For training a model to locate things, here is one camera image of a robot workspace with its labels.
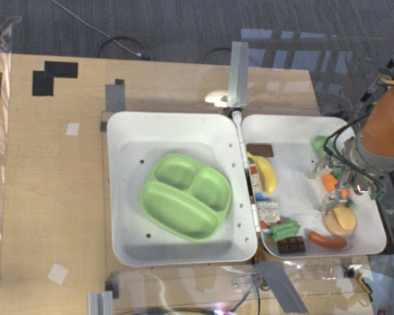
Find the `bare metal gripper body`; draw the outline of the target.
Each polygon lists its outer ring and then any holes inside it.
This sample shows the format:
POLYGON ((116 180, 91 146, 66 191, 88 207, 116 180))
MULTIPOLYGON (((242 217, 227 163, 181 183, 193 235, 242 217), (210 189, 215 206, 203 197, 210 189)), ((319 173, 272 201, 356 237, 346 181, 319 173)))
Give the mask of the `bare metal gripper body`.
POLYGON ((332 142, 332 152, 337 162, 334 165, 341 169, 338 177, 338 188, 352 188, 354 193, 362 195, 382 194, 382 172, 367 162, 366 156, 361 154, 361 146, 356 138, 347 139, 342 147, 338 146, 338 139, 332 142))

